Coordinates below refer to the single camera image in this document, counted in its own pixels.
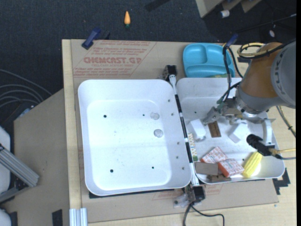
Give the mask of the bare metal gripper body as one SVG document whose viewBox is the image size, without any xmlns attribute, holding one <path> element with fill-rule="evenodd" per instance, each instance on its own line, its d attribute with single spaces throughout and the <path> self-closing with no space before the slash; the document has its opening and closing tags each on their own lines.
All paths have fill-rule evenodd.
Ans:
<svg viewBox="0 0 301 226">
<path fill-rule="evenodd" d="M 244 103 L 240 98 L 228 98 L 221 108 L 221 115 L 224 116 L 230 124 L 243 121 L 250 121 L 258 124 L 267 120 L 267 115 L 262 111 L 256 111 Z"/>
</svg>

